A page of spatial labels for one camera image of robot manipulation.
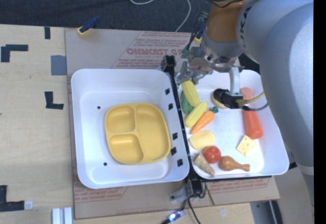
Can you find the red tomato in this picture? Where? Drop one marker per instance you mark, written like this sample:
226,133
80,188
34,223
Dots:
212,154

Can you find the orange carrot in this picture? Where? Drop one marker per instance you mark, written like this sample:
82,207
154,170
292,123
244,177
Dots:
203,121

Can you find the brown cardboard board red print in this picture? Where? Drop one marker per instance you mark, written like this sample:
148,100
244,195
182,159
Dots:
107,47

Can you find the thin black rod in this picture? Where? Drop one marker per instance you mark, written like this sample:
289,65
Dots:
181,118

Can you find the yellow potato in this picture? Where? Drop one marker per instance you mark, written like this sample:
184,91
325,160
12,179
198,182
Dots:
201,139

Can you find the green leafy vegetable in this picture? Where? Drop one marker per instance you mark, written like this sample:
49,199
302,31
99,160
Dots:
186,107

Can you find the yellow corn cob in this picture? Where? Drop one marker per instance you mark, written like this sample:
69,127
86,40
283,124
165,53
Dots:
191,93
196,114

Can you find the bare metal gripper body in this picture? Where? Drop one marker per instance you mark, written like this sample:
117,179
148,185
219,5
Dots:
201,61

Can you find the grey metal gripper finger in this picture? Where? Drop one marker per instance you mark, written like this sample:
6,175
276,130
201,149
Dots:
200,75
183,74

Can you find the yellow cheese wedge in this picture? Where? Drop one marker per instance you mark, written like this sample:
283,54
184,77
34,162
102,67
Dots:
245,145

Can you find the black cylinder on white bracket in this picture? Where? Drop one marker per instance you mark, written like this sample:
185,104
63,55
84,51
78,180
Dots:
226,98

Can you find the yellow divided plate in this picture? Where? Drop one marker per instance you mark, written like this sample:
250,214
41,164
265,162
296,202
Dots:
150,126

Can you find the beige bun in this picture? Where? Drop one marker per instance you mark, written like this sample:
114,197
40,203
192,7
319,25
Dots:
214,100

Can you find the white plastic tray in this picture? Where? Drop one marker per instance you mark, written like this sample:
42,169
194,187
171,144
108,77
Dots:
229,126
94,126

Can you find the beige ice cream cone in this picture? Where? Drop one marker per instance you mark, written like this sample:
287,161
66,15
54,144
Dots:
203,164

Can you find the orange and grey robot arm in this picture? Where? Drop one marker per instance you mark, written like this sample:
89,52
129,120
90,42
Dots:
280,52

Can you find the orange sausage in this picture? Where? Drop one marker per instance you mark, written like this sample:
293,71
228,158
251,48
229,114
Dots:
252,123

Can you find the brown chicken drumstick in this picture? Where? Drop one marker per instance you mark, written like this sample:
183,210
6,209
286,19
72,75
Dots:
229,163

